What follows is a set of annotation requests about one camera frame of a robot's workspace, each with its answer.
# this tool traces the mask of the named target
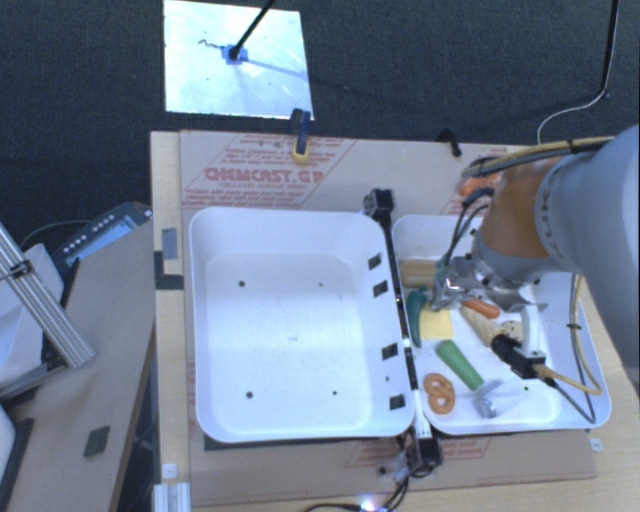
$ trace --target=yellow sponge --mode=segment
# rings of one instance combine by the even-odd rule
[[[427,302],[420,311],[420,338],[446,339],[453,338],[453,323],[448,309],[433,311]]]

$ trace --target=pretzel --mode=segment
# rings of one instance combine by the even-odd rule
[[[424,389],[429,395],[429,407],[436,414],[449,414],[456,405],[453,384],[439,373],[430,373],[424,379]]]

